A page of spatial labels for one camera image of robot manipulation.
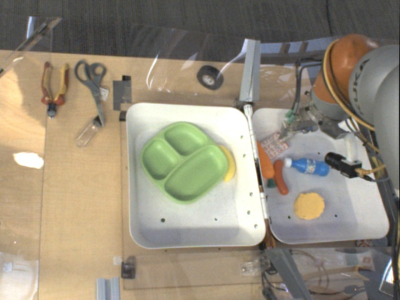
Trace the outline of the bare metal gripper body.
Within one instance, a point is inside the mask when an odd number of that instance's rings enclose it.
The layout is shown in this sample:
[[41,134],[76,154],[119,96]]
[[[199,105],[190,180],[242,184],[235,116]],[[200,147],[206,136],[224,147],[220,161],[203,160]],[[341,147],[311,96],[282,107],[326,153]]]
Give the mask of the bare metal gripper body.
[[316,132],[319,130],[319,120],[315,117],[315,115],[311,111],[310,107],[299,108],[297,111],[293,112],[293,116],[294,116],[293,120],[290,123],[292,132],[293,132],[294,127],[299,124],[313,125],[314,126],[313,132]]

